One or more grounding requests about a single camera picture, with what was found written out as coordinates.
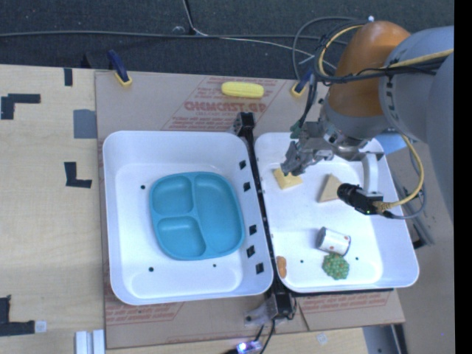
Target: blue clip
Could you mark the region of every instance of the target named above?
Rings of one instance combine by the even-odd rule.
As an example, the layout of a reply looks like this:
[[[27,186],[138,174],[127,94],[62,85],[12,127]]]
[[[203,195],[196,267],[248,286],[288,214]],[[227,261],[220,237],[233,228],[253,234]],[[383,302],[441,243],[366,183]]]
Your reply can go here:
[[[107,51],[106,56],[113,65],[113,68],[115,68],[115,71],[117,71],[115,76],[117,77],[119,83],[122,86],[129,86],[133,80],[130,76],[128,76],[125,65],[123,64],[119,55],[114,50],[109,50]]]
[[[292,95],[294,95],[295,97],[302,96],[303,92],[306,89],[306,84],[308,81],[310,81],[310,77],[312,74],[313,74],[313,71],[309,69],[307,73],[303,75],[302,79],[298,83],[296,83],[290,90]]]

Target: blue plate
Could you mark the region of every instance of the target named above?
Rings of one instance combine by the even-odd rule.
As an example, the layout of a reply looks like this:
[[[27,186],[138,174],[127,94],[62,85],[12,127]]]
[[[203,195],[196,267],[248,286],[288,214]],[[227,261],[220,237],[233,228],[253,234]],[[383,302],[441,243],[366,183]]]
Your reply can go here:
[[[222,257],[244,241],[237,196],[217,173],[160,178],[150,189],[150,211],[159,245],[177,260]]]

